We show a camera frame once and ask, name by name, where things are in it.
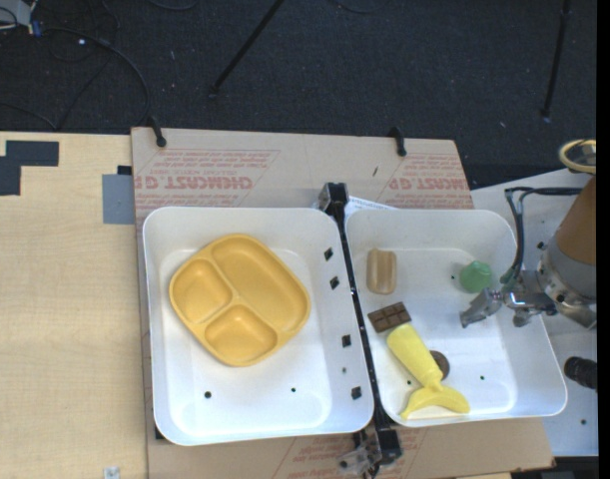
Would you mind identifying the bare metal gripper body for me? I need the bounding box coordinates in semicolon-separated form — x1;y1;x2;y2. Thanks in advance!
499;268;597;329

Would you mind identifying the green round bottle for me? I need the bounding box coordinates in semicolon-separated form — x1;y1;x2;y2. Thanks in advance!
457;259;494;295

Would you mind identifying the white plastic tray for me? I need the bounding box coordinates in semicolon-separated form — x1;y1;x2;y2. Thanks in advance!
142;206;375;447
343;209;569;429

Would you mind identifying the brown round biscuit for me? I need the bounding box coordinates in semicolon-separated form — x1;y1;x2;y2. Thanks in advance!
427;349;452;381

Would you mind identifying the yellow squeeze bottle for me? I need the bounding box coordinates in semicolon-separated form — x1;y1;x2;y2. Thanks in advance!
385;322;445;394

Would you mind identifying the brown chocolate bar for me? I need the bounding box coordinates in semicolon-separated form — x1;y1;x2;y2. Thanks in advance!
366;300;413;334

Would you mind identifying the yellow banana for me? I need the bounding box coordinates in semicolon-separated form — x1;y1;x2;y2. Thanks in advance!
398;385;472;422

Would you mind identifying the tan bread bun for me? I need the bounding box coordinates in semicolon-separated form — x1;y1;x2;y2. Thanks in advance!
365;247;398;296

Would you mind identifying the thin black and white rod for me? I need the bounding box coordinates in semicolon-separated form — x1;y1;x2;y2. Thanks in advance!
329;201;396;443

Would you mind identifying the white paper sheet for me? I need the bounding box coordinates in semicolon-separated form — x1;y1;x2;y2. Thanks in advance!
344;195;398;215

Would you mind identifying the yellow divided plate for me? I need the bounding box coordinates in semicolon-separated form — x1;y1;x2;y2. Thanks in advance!
168;233;312;368

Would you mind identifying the brown cardboard board red print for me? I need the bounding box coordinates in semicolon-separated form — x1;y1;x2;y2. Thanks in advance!
130;127;556;479

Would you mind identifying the black cylinder on white bracket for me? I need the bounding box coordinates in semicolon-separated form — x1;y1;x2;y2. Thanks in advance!
563;355;597;391

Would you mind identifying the black block with thin wires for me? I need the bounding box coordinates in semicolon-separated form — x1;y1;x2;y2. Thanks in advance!
317;182;348;214
372;427;403;467

